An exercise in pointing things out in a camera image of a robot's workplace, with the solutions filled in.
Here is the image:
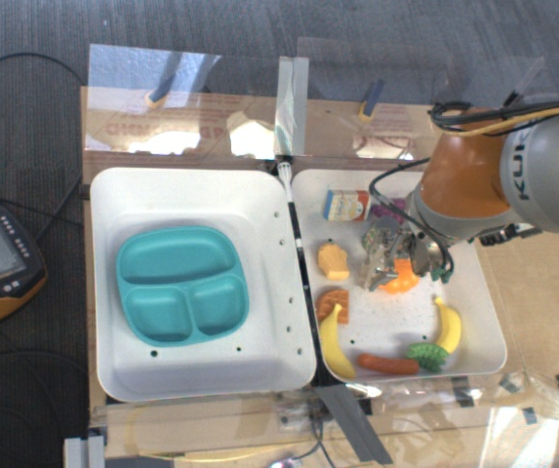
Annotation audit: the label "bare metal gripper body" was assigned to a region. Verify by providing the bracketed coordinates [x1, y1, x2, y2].
[361, 214, 415, 268]

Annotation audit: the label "orange toy food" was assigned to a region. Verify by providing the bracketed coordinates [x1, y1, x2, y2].
[378, 257, 420, 295]

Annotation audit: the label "purple toy grapes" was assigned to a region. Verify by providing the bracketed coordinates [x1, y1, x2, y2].
[371, 198, 408, 224]

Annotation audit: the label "white plastic tray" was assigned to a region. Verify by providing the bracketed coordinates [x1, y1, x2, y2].
[89, 166, 319, 404]
[290, 168, 509, 385]

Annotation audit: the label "small white and blue carton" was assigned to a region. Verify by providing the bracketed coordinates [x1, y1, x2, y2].
[323, 188, 373, 223]

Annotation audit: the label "brown toy waffle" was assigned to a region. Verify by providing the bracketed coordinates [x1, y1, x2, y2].
[314, 288, 351, 326]

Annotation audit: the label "yellow banana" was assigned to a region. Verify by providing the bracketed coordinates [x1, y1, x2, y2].
[318, 302, 358, 380]
[431, 295, 463, 356]

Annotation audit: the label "red toy sausage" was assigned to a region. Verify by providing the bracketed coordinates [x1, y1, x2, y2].
[356, 353, 421, 376]

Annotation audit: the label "green toy broccoli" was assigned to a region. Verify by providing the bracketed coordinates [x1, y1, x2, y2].
[405, 341, 451, 374]

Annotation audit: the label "brown cardboard board, red print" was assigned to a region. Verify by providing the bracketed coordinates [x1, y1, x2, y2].
[79, 85, 559, 459]

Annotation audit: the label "teal divided plate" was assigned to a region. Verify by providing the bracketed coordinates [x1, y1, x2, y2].
[114, 225, 252, 348]

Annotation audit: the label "black cylinder on white bracket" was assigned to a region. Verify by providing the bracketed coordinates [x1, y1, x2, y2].
[478, 222, 543, 249]

